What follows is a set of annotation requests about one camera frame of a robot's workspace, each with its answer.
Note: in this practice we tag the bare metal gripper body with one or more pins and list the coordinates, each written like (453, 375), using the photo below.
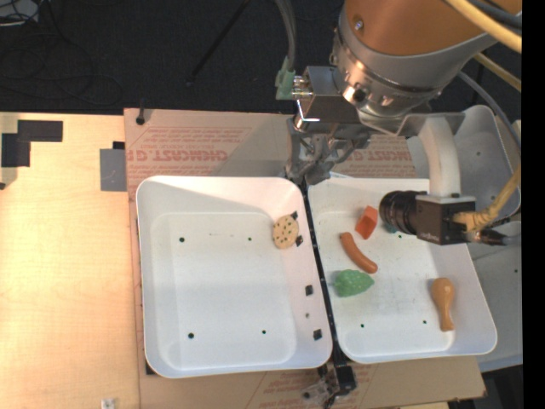
(330, 100)

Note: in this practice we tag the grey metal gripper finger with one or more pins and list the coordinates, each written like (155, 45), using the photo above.
(299, 166)
(325, 164)

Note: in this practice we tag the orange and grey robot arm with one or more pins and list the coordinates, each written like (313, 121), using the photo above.
(417, 19)

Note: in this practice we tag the tan biscuit with green dots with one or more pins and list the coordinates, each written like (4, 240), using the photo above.
(285, 231)

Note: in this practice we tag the orange carton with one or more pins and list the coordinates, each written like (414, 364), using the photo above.
(366, 224)

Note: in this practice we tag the orange-brown sausage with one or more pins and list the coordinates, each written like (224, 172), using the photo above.
(357, 254)

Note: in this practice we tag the brown cardboard board red print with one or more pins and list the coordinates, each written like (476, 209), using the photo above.
(191, 147)

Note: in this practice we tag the green grapes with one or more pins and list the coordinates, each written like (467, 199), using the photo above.
(352, 283)

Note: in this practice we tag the white plastic tray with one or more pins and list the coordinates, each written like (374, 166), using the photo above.
(221, 283)
(400, 305)

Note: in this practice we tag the tan chicken drumstick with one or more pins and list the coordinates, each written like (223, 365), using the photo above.
(443, 298)

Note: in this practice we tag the black cylinder on white bracket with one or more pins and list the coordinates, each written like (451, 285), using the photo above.
(443, 222)

